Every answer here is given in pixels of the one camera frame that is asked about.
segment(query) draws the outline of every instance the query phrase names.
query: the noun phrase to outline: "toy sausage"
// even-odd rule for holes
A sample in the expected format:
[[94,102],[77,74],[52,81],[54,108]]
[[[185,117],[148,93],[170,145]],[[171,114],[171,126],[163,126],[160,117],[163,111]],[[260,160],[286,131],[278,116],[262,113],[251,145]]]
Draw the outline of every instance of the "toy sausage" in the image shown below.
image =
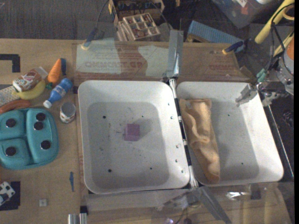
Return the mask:
[[30,106],[31,106],[31,103],[29,100],[24,100],[24,99],[14,100],[14,101],[7,103],[6,105],[1,106],[0,114],[3,114],[10,110],[27,108]]

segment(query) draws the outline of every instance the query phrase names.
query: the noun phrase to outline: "gray carpet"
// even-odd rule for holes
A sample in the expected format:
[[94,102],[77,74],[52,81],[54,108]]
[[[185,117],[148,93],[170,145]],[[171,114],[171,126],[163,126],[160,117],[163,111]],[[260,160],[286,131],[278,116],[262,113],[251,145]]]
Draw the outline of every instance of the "gray carpet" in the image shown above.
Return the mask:
[[[79,21],[95,23],[106,0],[0,0],[0,38],[81,39]],[[108,7],[100,21],[111,21]]]

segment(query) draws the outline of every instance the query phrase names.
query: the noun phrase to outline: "toy carrot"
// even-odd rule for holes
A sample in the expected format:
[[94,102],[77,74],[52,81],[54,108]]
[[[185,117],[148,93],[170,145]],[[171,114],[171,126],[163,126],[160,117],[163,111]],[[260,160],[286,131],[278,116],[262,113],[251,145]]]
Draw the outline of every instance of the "toy carrot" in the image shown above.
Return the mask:
[[53,65],[52,69],[50,70],[48,74],[48,82],[49,84],[47,85],[48,87],[51,87],[53,85],[56,85],[59,82],[60,79],[60,73],[62,71],[62,67],[65,66],[65,59],[59,58],[56,63]]

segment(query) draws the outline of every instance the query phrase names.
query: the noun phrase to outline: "yellow pole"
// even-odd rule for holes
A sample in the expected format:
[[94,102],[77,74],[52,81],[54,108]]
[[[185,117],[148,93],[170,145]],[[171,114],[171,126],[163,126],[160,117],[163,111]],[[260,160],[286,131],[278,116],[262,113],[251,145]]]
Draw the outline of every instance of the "yellow pole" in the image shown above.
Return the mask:
[[[269,19],[269,21],[266,23],[266,25],[263,27],[263,29],[260,31],[260,33],[256,36],[254,39],[257,44],[261,44],[266,37],[269,35],[270,29],[271,29],[271,21],[275,14],[282,9],[284,6],[287,6],[291,3],[294,3],[295,0],[284,0],[283,3],[279,6],[279,8],[276,10],[276,12],[273,14],[273,16]],[[275,24],[277,24],[281,19],[283,18],[283,13],[280,12],[274,19]]]

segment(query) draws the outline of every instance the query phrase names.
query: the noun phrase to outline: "white plastic tray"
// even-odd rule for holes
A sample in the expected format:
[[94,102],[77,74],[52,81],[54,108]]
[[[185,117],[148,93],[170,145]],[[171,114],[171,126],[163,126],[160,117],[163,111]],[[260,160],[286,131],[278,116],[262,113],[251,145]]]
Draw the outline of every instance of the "white plastic tray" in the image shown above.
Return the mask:
[[246,83],[182,82],[178,98],[212,100],[212,124],[218,142],[221,180],[209,183],[192,153],[196,178],[207,186],[230,186],[277,182],[283,166],[260,97],[256,95],[239,107],[235,99]]
[[[171,88],[162,82],[85,81],[78,89],[84,181],[96,194],[179,189],[188,184]],[[124,141],[126,124],[140,125]]]

